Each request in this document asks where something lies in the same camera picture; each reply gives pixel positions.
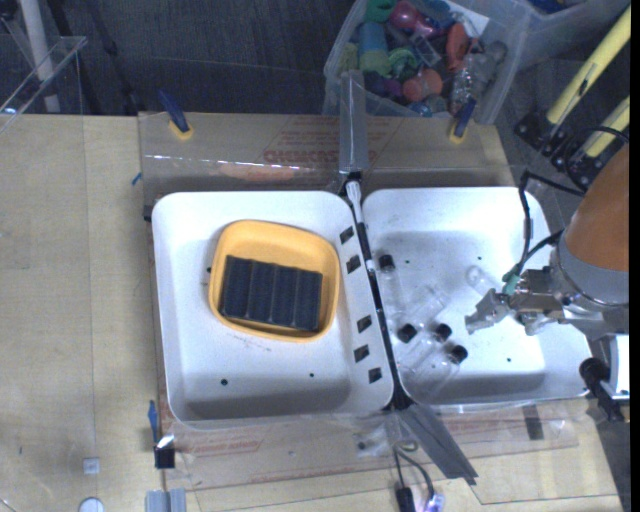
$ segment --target black bottle cap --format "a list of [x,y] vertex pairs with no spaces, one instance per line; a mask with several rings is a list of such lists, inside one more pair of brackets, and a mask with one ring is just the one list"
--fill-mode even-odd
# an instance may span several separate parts
[[413,325],[405,324],[398,331],[398,338],[404,343],[409,343],[416,334],[418,334],[418,331]]
[[456,345],[451,349],[451,352],[449,352],[449,357],[451,358],[451,361],[453,361],[456,364],[460,364],[462,361],[464,361],[467,358],[468,355],[469,355],[469,352],[467,352],[467,349],[464,348],[462,345]]
[[391,256],[391,254],[383,254],[382,256],[380,256],[378,262],[380,263],[380,268],[382,270],[392,270],[396,268],[395,263],[393,263],[393,257]]
[[449,339],[449,336],[451,336],[451,333],[453,333],[453,331],[447,324],[440,324],[438,325],[438,327],[436,327],[435,333],[439,340],[444,343]]

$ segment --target white circle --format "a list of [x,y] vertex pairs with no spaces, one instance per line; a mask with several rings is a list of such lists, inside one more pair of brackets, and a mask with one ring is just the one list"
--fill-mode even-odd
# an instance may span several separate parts
[[78,512],[104,512],[104,505],[98,498],[87,498],[80,503]]

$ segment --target yellow tray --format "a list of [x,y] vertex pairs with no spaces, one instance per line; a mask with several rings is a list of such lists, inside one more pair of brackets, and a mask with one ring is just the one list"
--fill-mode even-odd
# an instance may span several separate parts
[[[318,332],[228,318],[219,311],[227,256],[273,263],[322,274]],[[209,306],[227,327],[266,338],[306,343],[329,330],[335,318],[340,291],[340,262],[324,238],[300,228],[273,222],[242,220],[228,225],[220,235],[211,265]]]

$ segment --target clear acrylic sheet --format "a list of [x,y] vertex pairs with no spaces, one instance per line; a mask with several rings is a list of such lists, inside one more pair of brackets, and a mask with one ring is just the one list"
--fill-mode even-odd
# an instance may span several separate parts
[[98,488],[83,118],[32,114],[54,94],[82,112],[82,42],[56,40],[42,81],[13,43],[0,36],[17,88],[0,99],[0,509],[63,512]]

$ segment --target yellow pole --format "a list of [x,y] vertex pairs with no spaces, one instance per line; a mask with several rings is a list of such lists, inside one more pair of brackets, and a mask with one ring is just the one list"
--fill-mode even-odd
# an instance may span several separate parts
[[[627,96],[603,121],[602,126],[613,128],[614,130],[621,132],[627,126],[629,126],[630,112],[631,96]],[[609,146],[609,144],[613,142],[614,139],[615,135],[611,133],[594,132],[577,151],[577,154],[586,154],[590,158],[596,158],[607,148],[607,146]]]
[[553,126],[560,125],[631,38],[631,5],[594,50],[580,71],[547,112]]

